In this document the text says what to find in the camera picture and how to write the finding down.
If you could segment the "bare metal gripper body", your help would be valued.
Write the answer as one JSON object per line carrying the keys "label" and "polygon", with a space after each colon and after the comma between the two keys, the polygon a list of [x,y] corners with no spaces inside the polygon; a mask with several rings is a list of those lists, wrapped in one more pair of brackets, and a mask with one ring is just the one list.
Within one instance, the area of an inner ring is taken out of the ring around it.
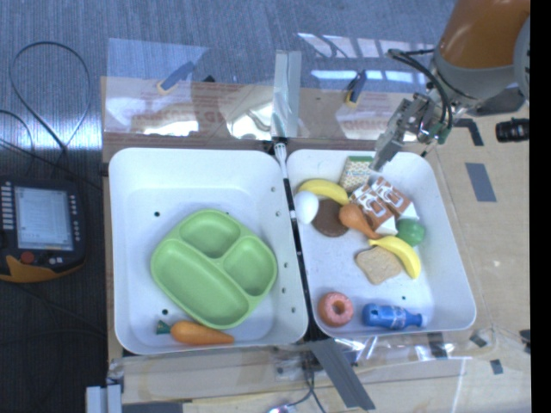
{"label": "bare metal gripper body", "polygon": [[387,125],[390,141],[404,144],[409,133],[421,144],[431,143],[442,127],[442,113],[443,108],[429,96],[403,99]]}

